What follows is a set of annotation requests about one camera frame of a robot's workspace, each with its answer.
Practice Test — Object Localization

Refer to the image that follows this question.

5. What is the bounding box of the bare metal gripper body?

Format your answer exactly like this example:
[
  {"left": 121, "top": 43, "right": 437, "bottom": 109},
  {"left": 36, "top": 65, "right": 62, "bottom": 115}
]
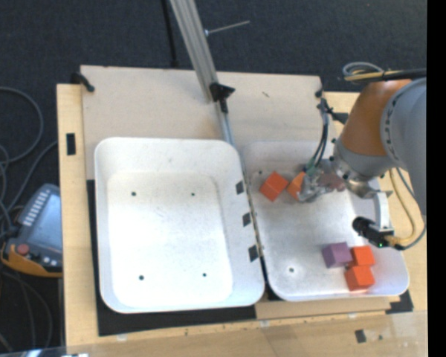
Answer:
[{"left": 313, "top": 160, "right": 382, "bottom": 200}]

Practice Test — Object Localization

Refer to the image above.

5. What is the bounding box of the orange cube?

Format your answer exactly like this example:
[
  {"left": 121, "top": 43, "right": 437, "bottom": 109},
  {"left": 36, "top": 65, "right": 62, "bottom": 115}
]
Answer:
[
  {"left": 344, "top": 265, "right": 376, "bottom": 292},
  {"left": 259, "top": 171, "right": 290, "bottom": 203},
  {"left": 286, "top": 172, "right": 307, "bottom": 201},
  {"left": 350, "top": 245, "right": 376, "bottom": 268}
]

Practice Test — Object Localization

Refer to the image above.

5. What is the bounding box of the white plastic tray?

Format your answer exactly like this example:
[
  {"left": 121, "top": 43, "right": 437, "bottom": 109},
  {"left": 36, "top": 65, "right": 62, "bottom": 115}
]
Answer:
[
  {"left": 241, "top": 141, "right": 411, "bottom": 303},
  {"left": 94, "top": 136, "right": 266, "bottom": 315}
]

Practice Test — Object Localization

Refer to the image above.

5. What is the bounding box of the thin black and white rod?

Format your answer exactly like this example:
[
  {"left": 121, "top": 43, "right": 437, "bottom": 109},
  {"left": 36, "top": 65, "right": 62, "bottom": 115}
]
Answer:
[{"left": 218, "top": 102, "right": 265, "bottom": 262}]

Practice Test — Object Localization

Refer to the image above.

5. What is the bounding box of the purple cube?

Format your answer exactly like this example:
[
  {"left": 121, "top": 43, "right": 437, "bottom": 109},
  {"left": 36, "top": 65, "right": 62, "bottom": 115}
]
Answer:
[{"left": 322, "top": 242, "right": 354, "bottom": 269}]

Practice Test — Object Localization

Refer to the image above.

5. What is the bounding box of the pale wood flat board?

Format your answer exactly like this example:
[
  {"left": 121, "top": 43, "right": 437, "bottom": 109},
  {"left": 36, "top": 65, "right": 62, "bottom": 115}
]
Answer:
[{"left": 80, "top": 64, "right": 402, "bottom": 321}]

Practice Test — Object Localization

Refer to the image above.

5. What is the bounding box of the black cylinder on white bracket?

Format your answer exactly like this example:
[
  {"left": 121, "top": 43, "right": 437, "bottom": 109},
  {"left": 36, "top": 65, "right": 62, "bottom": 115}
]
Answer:
[{"left": 352, "top": 190, "right": 395, "bottom": 249}]

